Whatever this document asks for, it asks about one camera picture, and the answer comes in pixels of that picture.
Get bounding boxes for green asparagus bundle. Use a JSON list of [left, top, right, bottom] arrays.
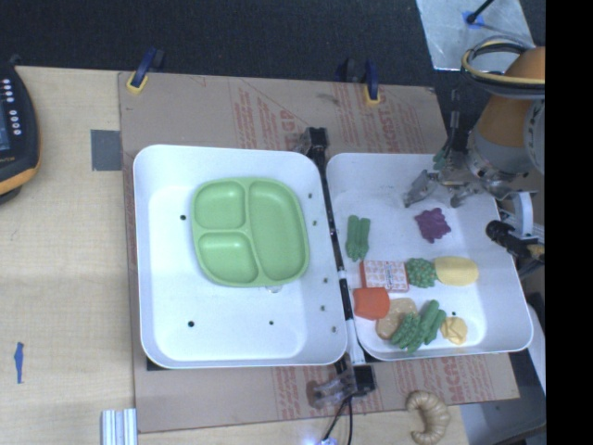
[[345, 214, 372, 263]]

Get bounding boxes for tan biscuit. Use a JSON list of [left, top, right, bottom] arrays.
[[374, 297, 420, 341]]

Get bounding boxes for orange carrot piece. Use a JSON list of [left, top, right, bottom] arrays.
[[352, 286, 392, 321]]

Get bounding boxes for black block with thin wires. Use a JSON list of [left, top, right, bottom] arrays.
[[296, 126, 331, 157], [307, 362, 377, 409]]

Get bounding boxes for brown cardboard board red print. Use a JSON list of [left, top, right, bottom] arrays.
[[117, 71, 522, 435]]

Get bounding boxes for green peas heap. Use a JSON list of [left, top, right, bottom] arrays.
[[405, 257, 439, 290]]

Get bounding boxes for green divided plate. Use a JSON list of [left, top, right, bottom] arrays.
[[190, 176, 310, 288]]

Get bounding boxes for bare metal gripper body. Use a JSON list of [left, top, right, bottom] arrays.
[[433, 154, 516, 199]]

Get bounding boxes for yellow pasta piece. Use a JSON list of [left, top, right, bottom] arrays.
[[438, 315, 469, 346]]

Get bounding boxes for yellow potato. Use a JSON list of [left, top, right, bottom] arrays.
[[433, 255, 480, 288]]

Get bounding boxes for green pea pod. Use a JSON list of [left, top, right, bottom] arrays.
[[418, 299, 448, 347], [389, 311, 424, 355]]

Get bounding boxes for black cylinder on white bracket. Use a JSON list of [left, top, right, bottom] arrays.
[[485, 191, 541, 260]]

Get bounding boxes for tan croissant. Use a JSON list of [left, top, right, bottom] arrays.
[[405, 389, 452, 445]]

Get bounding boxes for thin black and white rod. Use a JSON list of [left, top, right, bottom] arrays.
[[313, 145, 367, 366]]

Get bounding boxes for purple grapes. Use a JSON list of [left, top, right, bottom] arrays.
[[413, 207, 452, 245]]

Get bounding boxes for red and white packet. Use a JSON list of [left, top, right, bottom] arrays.
[[359, 259, 411, 294]]

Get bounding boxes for white plastic tray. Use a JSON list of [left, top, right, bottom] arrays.
[[132, 144, 349, 370], [324, 152, 535, 362]]

